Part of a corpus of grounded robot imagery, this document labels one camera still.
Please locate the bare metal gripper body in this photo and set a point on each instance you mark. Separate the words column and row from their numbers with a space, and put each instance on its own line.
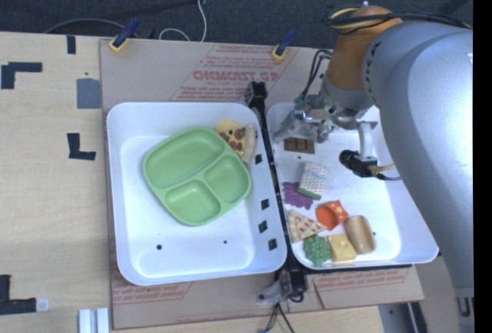
column 326, row 114

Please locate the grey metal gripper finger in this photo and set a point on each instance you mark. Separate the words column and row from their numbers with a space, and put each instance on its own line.
column 286, row 128
column 324, row 132

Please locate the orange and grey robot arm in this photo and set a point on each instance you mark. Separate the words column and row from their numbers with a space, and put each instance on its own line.
column 419, row 100

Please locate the brown chocolate bar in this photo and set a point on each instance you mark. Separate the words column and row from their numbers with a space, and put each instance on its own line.
column 299, row 145

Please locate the thin black rod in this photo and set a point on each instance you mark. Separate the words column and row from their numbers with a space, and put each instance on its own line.
column 269, row 154

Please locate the white and green carton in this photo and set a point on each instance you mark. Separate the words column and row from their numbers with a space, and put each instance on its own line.
column 312, row 178

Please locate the yellow pepperoni pizza slice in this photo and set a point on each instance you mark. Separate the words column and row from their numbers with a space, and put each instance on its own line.
column 234, row 133

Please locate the purple grapes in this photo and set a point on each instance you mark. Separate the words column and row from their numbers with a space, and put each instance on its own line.
column 295, row 196

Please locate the white plastic tray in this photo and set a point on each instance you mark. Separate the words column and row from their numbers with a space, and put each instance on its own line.
column 357, row 200
column 192, row 254

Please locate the cream pizza slice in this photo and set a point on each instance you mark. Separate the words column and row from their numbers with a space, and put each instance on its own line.
column 301, row 225

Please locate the green divided plate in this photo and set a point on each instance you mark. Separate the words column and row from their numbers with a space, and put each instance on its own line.
column 192, row 174

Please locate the tan bread bun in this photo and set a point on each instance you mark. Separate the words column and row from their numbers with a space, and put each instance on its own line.
column 359, row 233

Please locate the green grapes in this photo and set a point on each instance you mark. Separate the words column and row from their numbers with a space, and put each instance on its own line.
column 317, row 248

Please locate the yellow cheese wedge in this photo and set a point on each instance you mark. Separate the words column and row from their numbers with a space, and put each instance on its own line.
column 341, row 248

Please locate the brown cardboard board red print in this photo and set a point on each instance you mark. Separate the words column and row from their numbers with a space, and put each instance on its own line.
column 153, row 70

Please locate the black cylinder on white bracket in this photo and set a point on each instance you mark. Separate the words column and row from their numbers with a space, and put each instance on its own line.
column 361, row 162

